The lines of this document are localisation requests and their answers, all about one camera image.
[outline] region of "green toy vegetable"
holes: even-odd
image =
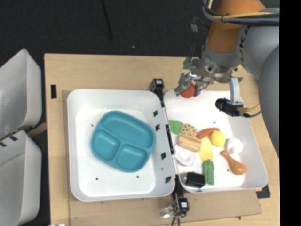
[[[181,126],[183,125],[180,121],[169,120],[168,121],[170,130],[172,133],[179,135],[181,133]]]
[[[214,165],[211,160],[203,161],[203,175],[205,175],[205,184],[214,185]]]

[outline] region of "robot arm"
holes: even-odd
[[[259,0],[222,0],[216,11],[213,0],[203,0],[203,12],[212,21],[200,59],[184,62],[189,72],[181,74],[180,95],[193,83],[194,96],[215,81],[229,83],[231,98],[219,99],[216,107],[231,116],[252,117],[239,96],[242,78],[232,76],[238,65],[259,81],[261,112],[279,155],[279,17],[280,9],[269,8]]]

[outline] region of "toy cookie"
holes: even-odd
[[[181,134],[196,137],[198,133],[194,126],[191,126],[190,124],[183,124],[181,126]]]

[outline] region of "red toy tomato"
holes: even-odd
[[[191,84],[190,87],[186,91],[180,93],[180,95],[184,98],[191,98],[193,97],[195,91],[196,91],[195,85]]]

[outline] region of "toy food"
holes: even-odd
[[[245,166],[240,162],[234,160],[226,150],[223,150],[220,153],[228,160],[228,163],[230,164],[231,170],[234,172],[234,174],[241,175],[245,173]]]
[[[168,121],[170,130],[172,133],[179,135],[181,133],[181,126],[183,125],[180,121],[169,120]]]
[[[201,149],[201,143],[200,139],[189,135],[180,135],[178,140],[178,146],[192,152],[198,152]]]
[[[214,185],[214,165],[211,160],[203,161],[203,175],[205,175],[205,184]]]
[[[211,146],[211,141],[208,138],[201,139],[201,149],[198,152],[202,161],[212,160],[213,161],[213,151]]]
[[[220,130],[218,128],[207,128],[207,129],[204,129],[204,130],[201,130],[198,134],[197,134],[197,138],[199,139],[203,139],[205,136],[208,136],[210,135],[214,130]]]
[[[180,93],[180,96],[182,96],[184,98],[191,98],[191,97],[193,97],[195,91],[196,91],[195,85],[191,84],[190,87],[186,91]]]
[[[222,132],[220,132],[218,130],[214,130],[211,133],[210,140],[211,140],[212,145],[217,146],[217,147],[222,147],[225,145],[226,137]]]
[[[244,148],[244,145],[237,138],[227,139],[225,148],[230,154],[239,154]]]
[[[184,149],[178,145],[174,146],[175,158],[184,166],[191,166],[194,162],[195,152]]]
[[[183,124],[181,126],[181,133],[182,135],[189,135],[192,137],[196,137],[197,129],[194,126],[191,126],[190,124]]]

